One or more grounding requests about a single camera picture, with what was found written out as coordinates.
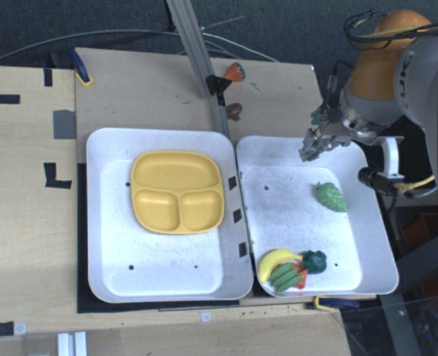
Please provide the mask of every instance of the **yellow banana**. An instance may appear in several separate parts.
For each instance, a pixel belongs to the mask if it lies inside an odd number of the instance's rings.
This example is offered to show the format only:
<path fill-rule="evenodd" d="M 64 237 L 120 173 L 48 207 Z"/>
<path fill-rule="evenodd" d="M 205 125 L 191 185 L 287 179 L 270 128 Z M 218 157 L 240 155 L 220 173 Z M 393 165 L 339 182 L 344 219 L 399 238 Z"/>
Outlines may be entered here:
<path fill-rule="evenodd" d="M 286 248 L 275 249 L 267 253 L 258 263 L 258 280 L 262 283 L 267 281 L 273 269 L 279 264 L 291 260 L 302 261 L 303 256 L 294 254 Z"/>

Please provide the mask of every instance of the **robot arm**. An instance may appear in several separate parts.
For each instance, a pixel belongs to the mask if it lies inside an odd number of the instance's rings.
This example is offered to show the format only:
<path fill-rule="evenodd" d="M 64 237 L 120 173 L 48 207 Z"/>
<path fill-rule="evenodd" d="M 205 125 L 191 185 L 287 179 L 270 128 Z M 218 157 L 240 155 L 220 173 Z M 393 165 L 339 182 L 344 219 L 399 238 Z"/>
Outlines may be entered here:
<path fill-rule="evenodd" d="M 363 15 L 354 16 L 345 25 L 348 38 L 360 39 L 365 43 L 363 50 L 366 51 L 361 52 L 349 80 L 341 89 L 339 101 L 331 104 L 325 99 L 313 113 L 312 123 L 317 124 L 317 128 L 308 129 L 300 156 L 304 161 L 312 161 L 323 151 L 356 141 L 381 145 L 385 155 L 398 160 L 398 153 L 389 151 L 389 139 L 379 135 L 406 115 L 425 130 L 428 156 L 437 181 L 438 25 L 409 10 L 378 15 L 384 18 L 367 36 L 356 37 L 350 28 L 376 14 L 370 13 L 366 19 Z M 328 88 L 336 88 L 333 74 Z M 388 160 L 381 175 L 381 179 L 391 180 L 389 186 L 403 180 L 392 166 L 395 163 L 395 160 Z M 359 176 L 362 182 L 370 177 L 369 173 L 364 174 Z"/>

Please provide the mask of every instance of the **red pepper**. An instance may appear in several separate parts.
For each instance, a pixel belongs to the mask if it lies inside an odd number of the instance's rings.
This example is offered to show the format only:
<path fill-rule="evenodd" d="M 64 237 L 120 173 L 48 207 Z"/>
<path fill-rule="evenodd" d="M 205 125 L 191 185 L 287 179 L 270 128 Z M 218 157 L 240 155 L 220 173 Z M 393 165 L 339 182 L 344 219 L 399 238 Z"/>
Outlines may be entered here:
<path fill-rule="evenodd" d="M 293 264 L 292 265 L 293 269 L 297 270 L 297 274 L 298 275 L 302 275 L 303 278 L 300 280 L 299 283 L 293 285 L 293 287 L 298 288 L 298 289 L 302 289 L 305 287 L 305 283 L 307 282 L 307 275 L 308 275 L 308 270 L 306 270 L 305 268 L 303 268 L 303 266 L 299 265 L 299 264 Z"/>

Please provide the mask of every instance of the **wooden table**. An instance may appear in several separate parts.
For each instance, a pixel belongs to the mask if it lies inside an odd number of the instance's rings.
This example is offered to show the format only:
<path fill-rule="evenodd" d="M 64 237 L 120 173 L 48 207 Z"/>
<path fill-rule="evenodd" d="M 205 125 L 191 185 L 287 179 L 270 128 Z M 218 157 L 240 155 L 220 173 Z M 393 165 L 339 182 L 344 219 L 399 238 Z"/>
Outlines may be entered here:
<path fill-rule="evenodd" d="M 218 334 L 223 334 L 227 341 L 240 344 L 240 349 L 253 348 L 256 343 L 245 341 L 239 333 L 252 337 L 255 330 L 267 330 L 264 339 L 273 342 L 280 338 L 284 349 L 285 344 L 293 349 L 306 334 L 326 330 L 326 335 L 320 332 L 316 337 L 317 343 L 308 342 L 308 349 L 329 346 L 335 355 L 348 355 L 339 312 L 322 315 L 305 310 L 304 302 L 310 298 L 284 301 L 250 294 L 234 307 L 77 313 L 77 163 L 85 161 L 88 134 L 103 126 L 213 130 L 211 103 L 200 96 L 185 56 L 78 52 L 93 73 L 90 90 L 76 82 L 72 70 L 49 71 L 53 82 L 49 86 L 43 69 L 0 67 L 0 94 L 20 96 L 17 105 L 0 104 L 0 323 L 25 323 L 28 334 L 116 329 L 118 336 L 129 339 L 125 344 L 130 346 L 138 330 L 151 334 L 147 338 L 157 341 L 163 355 L 167 349 L 161 345 L 161 332 L 150 326 L 161 325 L 161 331 L 171 338 L 182 333 L 178 331 L 192 336 L 198 329 L 216 341 Z M 96 68 L 97 63 L 105 66 L 108 59 L 141 70 L 134 73 L 132 69 L 129 74 L 137 83 L 129 84 L 127 78 L 119 85 L 120 79 L 102 73 L 105 67 Z M 213 59 L 216 74 L 220 76 L 231 63 Z M 313 68 L 254 61 L 241 64 L 246 80 L 232 83 L 225 92 L 226 103 L 243 105 L 241 120 L 229 120 L 231 140 L 236 143 L 250 134 L 303 136 L 311 111 L 321 104 Z M 154 109 L 145 110 L 144 106 Z M 142 114 L 131 115 L 131 110 L 142 109 Z M 76 140 L 54 138 L 53 112 L 63 110 L 76 113 Z M 56 163 L 58 180 L 72 181 L 70 188 L 45 187 L 47 162 Z M 210 314 L 210 327 L 200 327 L 206 325 L 201 323 L 205 310 Z M 282 332 L 272 335 L 274 328 L 290 328 L 290 337 Z"/>

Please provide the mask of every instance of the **yellow divided tray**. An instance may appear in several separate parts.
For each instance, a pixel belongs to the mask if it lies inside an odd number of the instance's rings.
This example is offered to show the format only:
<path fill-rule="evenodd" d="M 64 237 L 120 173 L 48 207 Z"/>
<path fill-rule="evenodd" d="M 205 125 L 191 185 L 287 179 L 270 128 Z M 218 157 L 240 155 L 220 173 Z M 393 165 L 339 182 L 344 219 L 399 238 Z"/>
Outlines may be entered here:
<path fill-rule="evenodd" d="M 145 229 L 199 234 L 224 216 L 222 177 L 209 156 L 191 151 L 149 151 L 131 168 L 131 200 Z"/>

